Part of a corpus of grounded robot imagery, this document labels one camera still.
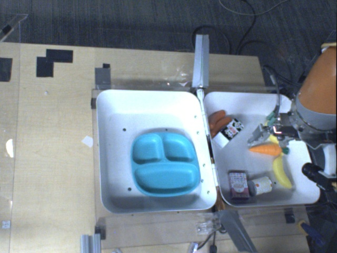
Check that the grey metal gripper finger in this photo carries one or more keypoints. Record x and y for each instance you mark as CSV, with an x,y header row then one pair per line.
x,y
264,137
255,134

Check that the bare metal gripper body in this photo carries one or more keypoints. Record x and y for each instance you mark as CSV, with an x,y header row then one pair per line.
x,y
288,128

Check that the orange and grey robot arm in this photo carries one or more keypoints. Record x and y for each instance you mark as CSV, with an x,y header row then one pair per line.
x,y
319,88

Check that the orange carrot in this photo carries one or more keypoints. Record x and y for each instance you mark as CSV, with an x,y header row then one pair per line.
x,y
266,149

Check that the black and white milk carton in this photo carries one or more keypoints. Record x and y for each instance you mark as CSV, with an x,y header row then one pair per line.
x,y
231,130

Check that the white plastic tray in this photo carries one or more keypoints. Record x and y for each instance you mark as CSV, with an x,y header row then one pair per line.
x,y
116,151
245,159

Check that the orange-red toy sausage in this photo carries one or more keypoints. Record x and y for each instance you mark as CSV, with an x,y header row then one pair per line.
x,y
217,115
219,124

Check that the yellow banana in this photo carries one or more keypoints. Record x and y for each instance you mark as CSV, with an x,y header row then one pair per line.
x,y
281,173

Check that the white can with grey cap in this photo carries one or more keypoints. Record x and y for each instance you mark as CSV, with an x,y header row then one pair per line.
x,y
262,185

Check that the pink and maroon carton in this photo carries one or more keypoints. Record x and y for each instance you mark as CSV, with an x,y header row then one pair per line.
x,y
238,184

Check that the blue divided plate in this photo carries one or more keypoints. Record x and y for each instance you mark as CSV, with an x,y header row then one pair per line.
x,y
164,173

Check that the black cylinder on white bracket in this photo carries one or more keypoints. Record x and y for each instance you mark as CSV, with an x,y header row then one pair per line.
x,y
314,173

